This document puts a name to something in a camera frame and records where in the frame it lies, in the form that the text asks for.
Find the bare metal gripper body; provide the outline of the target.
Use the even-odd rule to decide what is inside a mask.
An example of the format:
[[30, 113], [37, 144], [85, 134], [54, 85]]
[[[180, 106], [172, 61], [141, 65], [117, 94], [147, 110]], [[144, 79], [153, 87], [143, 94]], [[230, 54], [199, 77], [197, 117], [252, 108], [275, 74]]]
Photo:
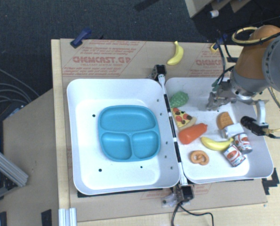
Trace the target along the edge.
[[226, 105], [237, 101], [247, 105], [255, 105], [256, 102], [253, 100], [255, 95], [256, 93], [243, 89], [234, 81], [224, 81], [216, 91], [215, 102], [216, 105]]

